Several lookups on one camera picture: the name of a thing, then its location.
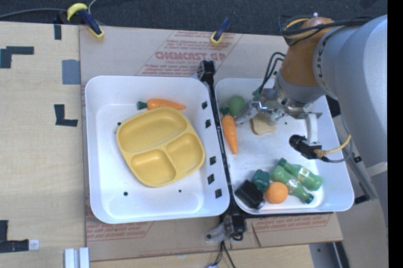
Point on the orange carrot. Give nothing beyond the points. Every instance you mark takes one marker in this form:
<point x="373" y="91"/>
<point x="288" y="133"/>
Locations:
<point x="163" y="104"/>
<point x="230" y="131"/>

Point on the thin black and white rod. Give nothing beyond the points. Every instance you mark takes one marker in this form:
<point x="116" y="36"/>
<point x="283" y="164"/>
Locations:
<point x="221" y="147"/>

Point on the brown cardboard board red print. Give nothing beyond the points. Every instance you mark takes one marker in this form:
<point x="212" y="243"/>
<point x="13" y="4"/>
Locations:
<point x="126" y="53"/>

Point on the black box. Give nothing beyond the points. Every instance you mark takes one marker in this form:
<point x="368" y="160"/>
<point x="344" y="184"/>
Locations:
<point x="249" y="194"/>

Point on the green plastic bottle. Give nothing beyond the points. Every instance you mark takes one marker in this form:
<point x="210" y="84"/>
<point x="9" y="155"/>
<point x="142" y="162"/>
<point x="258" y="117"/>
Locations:
<point x="303" y="177"/>
<point x="292" y="185"/>

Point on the orange ball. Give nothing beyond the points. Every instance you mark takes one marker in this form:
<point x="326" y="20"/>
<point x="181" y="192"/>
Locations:
<point x="276" y="192"/>

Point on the yellow divided plate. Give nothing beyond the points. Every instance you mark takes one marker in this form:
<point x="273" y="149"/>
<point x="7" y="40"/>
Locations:
<point x="157" y="147"/>

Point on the black cylinder on white bracket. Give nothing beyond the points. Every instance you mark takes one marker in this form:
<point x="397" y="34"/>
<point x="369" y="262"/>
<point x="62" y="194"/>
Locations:
<point x="303" y="144"/>

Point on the tan bread slice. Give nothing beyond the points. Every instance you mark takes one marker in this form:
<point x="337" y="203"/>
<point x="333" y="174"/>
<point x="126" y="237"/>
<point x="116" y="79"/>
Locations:
<point x="261" y="127"/>

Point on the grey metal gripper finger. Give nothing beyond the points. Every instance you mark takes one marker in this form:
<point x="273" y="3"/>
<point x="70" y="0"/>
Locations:
<point x="247" y="112"/>
<point x="272" y="116"/>

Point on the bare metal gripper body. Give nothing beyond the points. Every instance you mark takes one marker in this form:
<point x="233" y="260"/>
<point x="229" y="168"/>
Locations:
<point x="285" y="108"/>

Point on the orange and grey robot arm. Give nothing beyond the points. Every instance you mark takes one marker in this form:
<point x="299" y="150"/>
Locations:
<point x="352" y="71"/>

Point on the green pear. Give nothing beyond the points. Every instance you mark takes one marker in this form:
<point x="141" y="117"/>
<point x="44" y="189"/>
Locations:
<point x="236" y="105"/>

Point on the white plastic tray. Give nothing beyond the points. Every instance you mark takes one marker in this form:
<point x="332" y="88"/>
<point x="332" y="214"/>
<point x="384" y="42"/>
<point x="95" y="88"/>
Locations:
<point x="267" y="153"/>
<point x="107" y="141"/>

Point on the yellow banana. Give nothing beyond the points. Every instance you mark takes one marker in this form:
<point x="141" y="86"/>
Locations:
<point x="75" y="8"/>

